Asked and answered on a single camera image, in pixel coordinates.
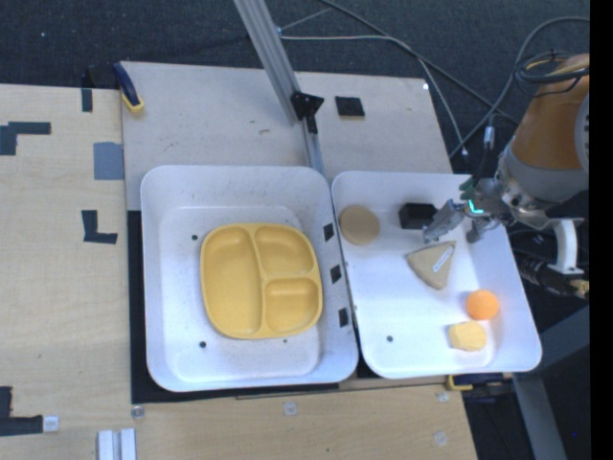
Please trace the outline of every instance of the tan circular disc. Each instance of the tan circular disc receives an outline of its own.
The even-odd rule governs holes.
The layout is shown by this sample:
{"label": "tan circular disc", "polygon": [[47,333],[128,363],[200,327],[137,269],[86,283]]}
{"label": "tan circular disc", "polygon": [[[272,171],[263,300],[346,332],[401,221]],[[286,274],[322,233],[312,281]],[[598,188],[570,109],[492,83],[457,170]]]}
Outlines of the tan circular disc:
{"label": "tan circular disc", "polygon": [[338,222],[343,237],[355,245],[371,243],[379,234],[379,220],[364,206],[348,206],[341,213]]}

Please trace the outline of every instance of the black bracket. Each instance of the black bracket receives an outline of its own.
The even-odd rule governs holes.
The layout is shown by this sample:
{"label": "black bracket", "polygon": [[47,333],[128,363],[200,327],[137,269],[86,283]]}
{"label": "black bracket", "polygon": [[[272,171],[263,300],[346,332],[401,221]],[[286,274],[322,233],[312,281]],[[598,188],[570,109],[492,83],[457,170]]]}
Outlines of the black bracket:
{"label": "black bracket", "polygon": [[311,96],[303,92],[294,92],[290,97],[291,103],[294,106],[294,112],[298,119],[306,118],[306,125],[310,133],[317,133],[317,125],[315,124],[315,113],[324,103],[324,98]]}

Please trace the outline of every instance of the green light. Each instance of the green light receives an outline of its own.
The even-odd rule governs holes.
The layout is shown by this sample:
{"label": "green light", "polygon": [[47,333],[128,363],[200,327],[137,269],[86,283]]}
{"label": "green light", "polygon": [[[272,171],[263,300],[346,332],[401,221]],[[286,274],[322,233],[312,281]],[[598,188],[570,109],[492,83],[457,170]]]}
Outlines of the green light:
{"label": "green light", "polygon": [[484,211],[483,211],[483,210],[476,210],[476,209],[475,209],[475,205],[474,205],[474,204],[472,204],[472,199],[469,199],[469,200],[468,200],[468,206],[470,207],[470,211],[471,211],[472,213],[484,213]]}

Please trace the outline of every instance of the wooden surface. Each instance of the wooden surface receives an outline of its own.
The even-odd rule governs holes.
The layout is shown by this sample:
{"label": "wooden surface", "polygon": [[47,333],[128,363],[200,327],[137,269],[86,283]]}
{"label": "wooden surface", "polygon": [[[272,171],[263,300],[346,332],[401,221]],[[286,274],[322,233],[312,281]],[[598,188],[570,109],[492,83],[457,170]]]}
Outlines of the wooden surface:
{"label": "wooden surface", "polygon": [[[98,431],[134,427],[140,460],[476,459],[462,397],[438,383],[145,404],[133,419],[125,185],[93,162],[95,143],[123,142],[121,104],[93,97],[88,113],[78,89],[0,85],[1,126],[52,124],[0,156],[0,385],[13,417],[59,417],[59,432],[1,437],[1,458],[96,458]],[[117,243],[84,242],[81,210]]]}

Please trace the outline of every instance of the black floor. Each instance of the black floor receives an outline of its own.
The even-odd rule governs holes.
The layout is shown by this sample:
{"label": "black floor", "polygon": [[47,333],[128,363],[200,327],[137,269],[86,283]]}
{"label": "black floor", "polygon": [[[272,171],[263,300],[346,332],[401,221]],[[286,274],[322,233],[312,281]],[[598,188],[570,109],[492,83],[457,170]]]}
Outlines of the black floor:
{"label": "black floor", "polygon": [[[472,173],[479,165],[482,128],[475,126],[505,90],[520,50],[522,58],[550,50],[590,52],[590,0],[266,3],[283,35],[386,34],[408,43],[411,52],[380,40],[285,41],[284,46],[295,70],[428,80],[455,173]],[[79,87],[89,69],[98,86],[113,87],[112,63],[128,59],[261,68],[232,0],[0,0],[0,15],[0,83]],[[415,55],[428,66],[441,96]],[[506,91],[496,154],[529,102],[514,85]],[[467,159],[460,154],[454,123],[463,138],[469,136]],[[494,167],[492,160],[485,175]],[[589,277],[588,204],[586,192],[562,210],[587,219],[580,230],[580,262]],[[547,238],[530,236],[522,243],[523,250],[552,257]],[[588,305],[528,282],[526,291],[543,333]],[[589,347],[545,383],[568,459],[591,458]],[[465,403],[481,460],[532,458],[512,386],[466,394]]]}

